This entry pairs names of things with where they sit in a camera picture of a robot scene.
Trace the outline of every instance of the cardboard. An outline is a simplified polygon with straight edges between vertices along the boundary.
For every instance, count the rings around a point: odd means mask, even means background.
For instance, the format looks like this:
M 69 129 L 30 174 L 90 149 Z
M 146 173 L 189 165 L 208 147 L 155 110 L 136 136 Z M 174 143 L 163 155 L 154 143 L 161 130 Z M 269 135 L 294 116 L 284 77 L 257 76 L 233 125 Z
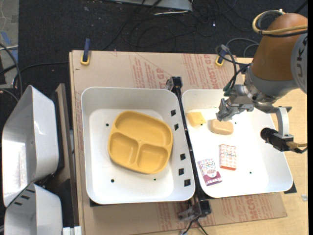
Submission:
M 83 234 L 132 235 L 186 229 L 178 219 L 186 202 L 90 206 L 86 192 L 81 94 L 93 86 L 164 88 L 171 76 L 182 77 L 182 90 L 221 89 L 234 74 L 231 63 L 215 65 L 216 55 L 92 51 L 90 64 L 80 63 L 82 51 L 70 53 L 74 117 L 76 178 L 80 225 Z M 238 76 L 237 83 L 242 83 Z M 212 213 L 199 220 L 203 226 L 287 216 L 280 193 L 210 200 Z

